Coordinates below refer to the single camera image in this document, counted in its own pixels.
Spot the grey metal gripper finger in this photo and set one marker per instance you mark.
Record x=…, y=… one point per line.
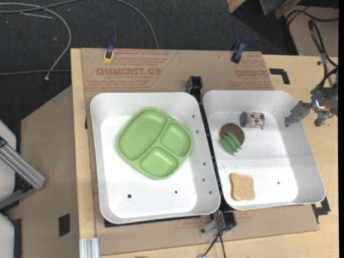
x=321, y=118
x=297, y=113

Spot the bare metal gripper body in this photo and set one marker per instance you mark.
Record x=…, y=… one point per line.
x=330, y=99

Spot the small can with tomato print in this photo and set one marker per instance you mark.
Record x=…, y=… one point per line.
x=254, y=120

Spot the white plastic tray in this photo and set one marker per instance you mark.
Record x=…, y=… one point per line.
x=274, y=157
x=150, y=197

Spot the brown round toy patty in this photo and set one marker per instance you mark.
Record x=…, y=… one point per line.
x=233, y=130

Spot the green ridged toy lettuce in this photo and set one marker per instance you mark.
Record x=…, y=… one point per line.
x=229, y=144

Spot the tan toy bread slice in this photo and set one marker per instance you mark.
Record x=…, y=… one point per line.
x=242, y=187

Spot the thin black rod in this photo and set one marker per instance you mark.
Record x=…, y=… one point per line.
x=212, y=154

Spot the brown cardboard board red print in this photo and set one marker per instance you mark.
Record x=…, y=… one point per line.
x=166, y=66

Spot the green divided plate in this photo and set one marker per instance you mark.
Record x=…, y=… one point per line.
x=153, y=141

